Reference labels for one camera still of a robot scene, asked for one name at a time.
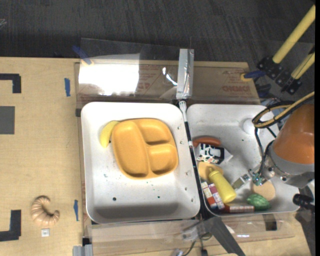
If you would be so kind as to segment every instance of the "wooden table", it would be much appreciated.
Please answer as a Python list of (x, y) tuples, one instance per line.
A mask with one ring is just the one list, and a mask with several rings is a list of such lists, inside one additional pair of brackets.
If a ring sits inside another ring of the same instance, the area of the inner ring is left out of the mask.
[[(21, 93), (12, 81), (0, 80), (0, 106), (15, 107), (14, 134), (0, 134), (0, 231), (9, 230), (11, 210), (21, 210), (19, 240), (1, 241), (7, 256), (72, 255), (82, 244), (83, 212), (78, 123), (75, 116), (75, 64), (79, 59), (0, 57), (0, 73), (19, 74)], [(65, 90), (70, 80), (70, 96)], [(31, 219), (33, 200), (46, 195), (48, 210), (60, 220), (42, 237)], [(74, 202), (78, 201), (79, 221)], [(240, 243), (247, 255), (310, 255), (302, 227), (291, 218), (294, 237)], [(225, 254), (220, 245), (210, 255)], [(172, 251), (144, 255), (171, 255)], [(190, 255), (200, 255), (194, 249)]]

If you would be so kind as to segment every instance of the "orange divided plate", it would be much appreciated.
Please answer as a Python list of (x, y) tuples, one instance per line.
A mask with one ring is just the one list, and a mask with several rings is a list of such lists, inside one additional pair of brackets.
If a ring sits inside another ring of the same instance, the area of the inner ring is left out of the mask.
[(111, 135), (120, 170), (132, 179), (149, 179), (168, 174), (178, 166), (175, 140), (158, 119), (131, 119), (118, 123)]

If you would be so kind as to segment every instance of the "banana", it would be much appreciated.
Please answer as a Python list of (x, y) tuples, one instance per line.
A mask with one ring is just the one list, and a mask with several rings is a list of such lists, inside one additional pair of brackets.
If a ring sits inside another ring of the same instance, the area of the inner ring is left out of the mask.
[(102, 147), (106, 148), (109, 145), (110, 137), (114, 127), (120, 122), (111, 121), (106, 124), (100, 133), (100, 144)]

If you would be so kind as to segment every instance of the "yellow bottle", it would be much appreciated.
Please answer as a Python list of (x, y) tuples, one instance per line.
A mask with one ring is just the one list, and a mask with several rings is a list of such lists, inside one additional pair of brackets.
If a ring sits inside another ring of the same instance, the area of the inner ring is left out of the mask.
[(214, 170), (209, 174), (209, 180), (216, 186), (216, 190), (224, 204), (230, 203), (236, 198), (236, 191), (218, 170)]

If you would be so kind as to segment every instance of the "black square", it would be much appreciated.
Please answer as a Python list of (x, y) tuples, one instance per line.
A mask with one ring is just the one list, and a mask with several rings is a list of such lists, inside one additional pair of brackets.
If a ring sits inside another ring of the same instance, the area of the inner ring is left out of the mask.
[(14, 106), (0, 106), (0, 134), (15, 134)]

